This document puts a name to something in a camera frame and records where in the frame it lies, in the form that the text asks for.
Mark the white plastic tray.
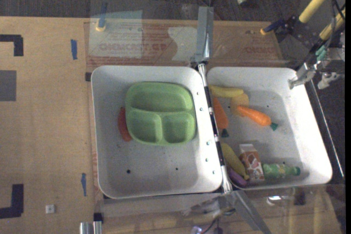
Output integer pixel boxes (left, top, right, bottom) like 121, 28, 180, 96
90, 65, 223, 199
206, 66, 333, 191

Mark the yellow banana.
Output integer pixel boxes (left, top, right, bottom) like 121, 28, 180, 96
220, 141, 250, 180
209, 84, 245, 99

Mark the orange sausage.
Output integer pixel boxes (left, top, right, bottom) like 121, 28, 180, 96
117, 106, 133, 143

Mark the orange carrot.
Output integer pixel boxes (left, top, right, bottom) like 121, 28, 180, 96
212, 96, 230, 138
236, 105, 279, 132

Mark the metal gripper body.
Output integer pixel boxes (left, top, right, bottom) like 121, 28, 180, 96
315, 48, 346, 73

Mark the purple eggplant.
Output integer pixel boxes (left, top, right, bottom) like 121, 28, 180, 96
228, 167, 248, 188

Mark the green divided plate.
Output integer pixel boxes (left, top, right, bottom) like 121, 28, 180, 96
124, 81, 199, 146

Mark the green bottle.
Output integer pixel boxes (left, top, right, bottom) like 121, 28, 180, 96
262, 163, 302, 180

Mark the brown and white carton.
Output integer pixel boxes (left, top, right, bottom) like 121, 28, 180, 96
238, 143, 266, 184

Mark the brown cardboard board red print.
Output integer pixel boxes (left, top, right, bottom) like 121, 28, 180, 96
83, 18, 286, 197

